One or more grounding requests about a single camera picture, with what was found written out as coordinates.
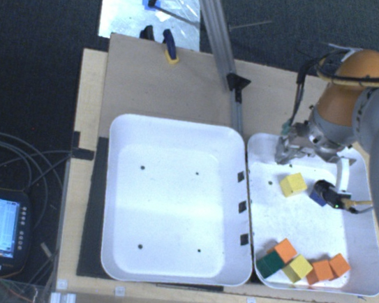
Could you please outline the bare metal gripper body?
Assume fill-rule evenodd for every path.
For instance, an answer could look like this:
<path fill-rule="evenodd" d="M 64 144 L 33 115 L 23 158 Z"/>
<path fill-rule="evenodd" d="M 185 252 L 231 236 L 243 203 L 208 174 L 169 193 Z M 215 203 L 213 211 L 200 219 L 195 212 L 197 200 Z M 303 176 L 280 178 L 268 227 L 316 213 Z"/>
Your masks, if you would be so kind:
<path fill-rule="evenodd" d="M 307 121 L 291 126 L 286 145 L 292 156 L 319 156 L 328 163 L 336 163 L 345 148 L 345 145 L 332 142 L 315 124 Z"/>

